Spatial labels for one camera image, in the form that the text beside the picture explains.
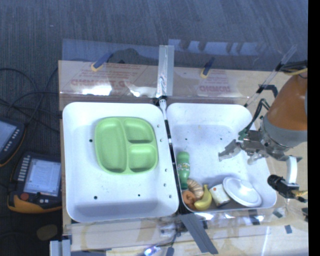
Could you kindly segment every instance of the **white plate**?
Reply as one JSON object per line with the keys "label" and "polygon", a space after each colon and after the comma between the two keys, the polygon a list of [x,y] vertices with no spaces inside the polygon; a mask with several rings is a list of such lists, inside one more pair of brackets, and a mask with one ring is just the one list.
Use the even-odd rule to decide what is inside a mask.
{"label": "white plate", "polygon": [[[155,133],[158,164],[148,172],[116,175],[102,170],[95,152],[95,126],[106,117],[136,117]],[[161,110],[152,104],[74,102],[63,110],[66,209],[77,222],[163,217],[179,205]]]}
{"label": "white plate", "polygon": [[247,207],[258,207],[261,205],[261,196],[249,181],[226,177],[222,184],[225,192],[239,204]]}
{"label": "white plate", "polygon": [[[243,150],[233,158],[218,158],[252,120],[248,109],[235,104],[173,103],[167,108],[167,119],[174,154],[187,151],[190,155],[190,178],[208,184],[208,188],[222,184],[226,177],[247,180],[261,196],[258,208],[271,208],[276,203],[276,191],[267,183],[270,171],[265,158],[248,165],[249,157]],[[242,209],[247,208],[235,201],[219,208],[212,202],[208,211]]]}

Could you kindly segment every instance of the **green divided plate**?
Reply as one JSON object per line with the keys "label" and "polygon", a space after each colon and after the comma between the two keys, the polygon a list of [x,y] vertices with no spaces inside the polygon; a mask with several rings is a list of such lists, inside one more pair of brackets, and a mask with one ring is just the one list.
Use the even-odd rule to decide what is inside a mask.
{"label": "green divided plate", "polygon": [[158,163],[154,129],[137,117],[106,117],[94,131],[99,165],[111,174],[140,174]]}

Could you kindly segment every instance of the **gray carpet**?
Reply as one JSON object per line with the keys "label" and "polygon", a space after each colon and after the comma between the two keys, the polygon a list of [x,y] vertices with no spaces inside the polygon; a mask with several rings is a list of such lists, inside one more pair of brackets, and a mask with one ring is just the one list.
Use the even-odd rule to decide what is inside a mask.
{"label": "gray carpet", "polygon": [[[293,45],[290,61],[307,60],[308,11],[307,0],[2,0],[0,68],[23,72],[34,84],[18,71],[1,70],[0,116],[27,122],[32,109],[7,112],[8,104],[47,84],[47,91],[58,93],[58,61],[94,60],[101,49],[88,54],[88,44],[113,43],[115,50],[117,44],[171,44],[181,67],[202,67],[215,56],[215,69],[271,71]],[[153,54],[142,52],[138,61],[157,63]],[[41,97],[31,94],[16,105],[34,108]],[[36,236],[45,225],[59,227],[52,239],[61,239],[60,211],[10,212],[5,189],[24,151],[60,156],[58,102],[57,94],[45,94],[40,108],[52,114],[36,113],[21,149],[0,168],[1,256],[49,255],[49,241]]]}

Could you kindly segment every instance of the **green bottle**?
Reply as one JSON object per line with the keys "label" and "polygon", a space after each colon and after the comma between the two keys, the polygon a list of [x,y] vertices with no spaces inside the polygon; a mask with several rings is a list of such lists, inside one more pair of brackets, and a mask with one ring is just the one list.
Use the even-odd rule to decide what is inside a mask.
{"label": "green bottle", "polygon": [[188,189],[187,180],[190,175],[189,153],[181,151],[176,156],[177,171],[182,190]]}

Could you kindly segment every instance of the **banana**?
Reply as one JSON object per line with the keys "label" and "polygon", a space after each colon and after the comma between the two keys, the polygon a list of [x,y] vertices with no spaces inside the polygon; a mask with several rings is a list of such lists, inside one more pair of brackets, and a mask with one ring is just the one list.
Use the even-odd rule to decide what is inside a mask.
{"label": "banana", "polygon": [[194,203],[194,206],[198,211],[205,211],[210,207],[211,202],[212,202],[212,195],[208,190],[208,185],[205,184],[203,185],[203,196],[200,200]]}

